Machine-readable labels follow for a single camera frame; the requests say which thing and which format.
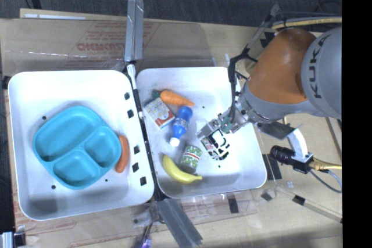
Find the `blue plate compartment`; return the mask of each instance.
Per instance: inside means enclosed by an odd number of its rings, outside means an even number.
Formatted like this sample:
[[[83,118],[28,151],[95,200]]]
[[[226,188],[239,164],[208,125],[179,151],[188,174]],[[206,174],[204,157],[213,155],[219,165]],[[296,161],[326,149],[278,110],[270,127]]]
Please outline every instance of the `blue plate compartment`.
[[[117,163],[121,144],[115,132],[93,110],[73,106],[36,132],[33,151],[62,185],[83,189]]]

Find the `small food box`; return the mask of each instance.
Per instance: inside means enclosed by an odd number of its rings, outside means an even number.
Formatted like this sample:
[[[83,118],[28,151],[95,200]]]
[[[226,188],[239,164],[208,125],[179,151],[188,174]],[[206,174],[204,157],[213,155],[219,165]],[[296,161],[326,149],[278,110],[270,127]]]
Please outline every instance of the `small food box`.
[[[136,81],[143,118],[138,115],[129,78],[116,70],[33,71],[18,73],[11,78],[8,86],[10,117],[19,203],[25,215],[34,220],[49,220],[143,204],[154,193],[153,177],[161,191],[172,198],[242,191],[265,183],[266,168],[252,125],[221,136],[228,151],[223,160],[211,158],[196,137],[207,122],[230,107],[231,90],[225,67],[145,69],[138,73]],[[172,90],[195,103],[187,132],[176,148],[169,144],[169,139],[171,121],[179,106],[166,105],[170,122],[160,128],[144,109],[153,100],[154,89]],[[79,106],[98,115],[96,120],[99,121],[91,120],[93,115],[87,118],[78,111],[76,107]],[[68,121],[55,123],[47,130],[47,125],[51,125],[49,120],[66,110],[74,111],[72,114],[76,117],[85,117],[86,121],[90,119],[93,124],[88,132]],[[101,130],[108,128],[117,136],[124,135],[128,139],[129,160],[122,173],[113,168],[119,156],[117,152],[112,152],[112,158],[104,166],[91,162],[100,146],[99,141],[94,140],[106,138]],[[33,139],[36,134],[43,134],[43,130],[44,135],[35,151]],[[148,147],[145,135],[148,136]],[[116,143],[115,137],[110,137],[111,142]],[[55,159],[42,150],[48,148],[53,152],[58,149],[48,147],[53,138],[63,144]],[[73,145],[66,140],[68,138],[75,140]],[[203,178],[181,184],[165,172],[162,157],[166,154],[179,163],[187,145],[203,151],[195,173]],[[61,170],[72,171],[72,160],[77,164],[90,164],[87,167],[95,172],[86,184],[74,185],[72,182],[73,187],[68,187],[64,185],[68,179],[61,181],[56,175]]]

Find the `bottle cap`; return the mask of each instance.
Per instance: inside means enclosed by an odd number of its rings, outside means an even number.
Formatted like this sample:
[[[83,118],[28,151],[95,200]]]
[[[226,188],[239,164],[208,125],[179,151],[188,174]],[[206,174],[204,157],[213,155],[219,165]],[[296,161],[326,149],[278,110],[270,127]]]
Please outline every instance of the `bottle cap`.
[[[180,144],[180,140],[172,137],[170,138],[169,144],[171,144],[173,147],[177,147]]]

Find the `banana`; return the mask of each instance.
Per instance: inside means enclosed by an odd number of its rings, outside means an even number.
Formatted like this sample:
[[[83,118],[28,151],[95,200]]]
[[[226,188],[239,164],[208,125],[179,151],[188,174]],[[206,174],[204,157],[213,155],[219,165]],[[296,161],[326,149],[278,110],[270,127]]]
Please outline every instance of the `banana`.
[[[163,155],[163,167],[169,176],[183,184],[190,184],[195,180],[202,179],[202,176],[194,176],[188,172],[181,171],[173,160],[166,154]]]

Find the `green can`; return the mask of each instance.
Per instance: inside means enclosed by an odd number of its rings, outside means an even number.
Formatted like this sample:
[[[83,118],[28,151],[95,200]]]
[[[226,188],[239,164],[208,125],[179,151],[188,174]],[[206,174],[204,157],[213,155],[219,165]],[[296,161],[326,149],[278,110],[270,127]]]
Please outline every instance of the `green can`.
[[[181,162],[179,164],[180,169],[189,174],[196,172],[196,168],[199,164],[202,151],[195,146],[188,145],[185,148],[184,154],[182,156]]]

